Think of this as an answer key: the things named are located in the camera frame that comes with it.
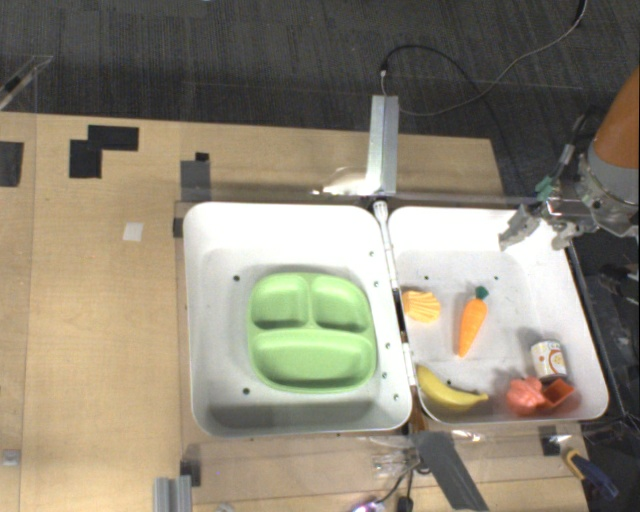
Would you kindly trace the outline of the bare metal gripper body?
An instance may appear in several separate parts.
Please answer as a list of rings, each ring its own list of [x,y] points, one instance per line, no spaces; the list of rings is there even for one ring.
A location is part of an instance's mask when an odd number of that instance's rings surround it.
[[[543,218],[579,224],[583,233],[602,229],[624,238],[637,235],[633,217],[639,210],[639,173],[599,175],[579,172],[574,179],[542,180]]]

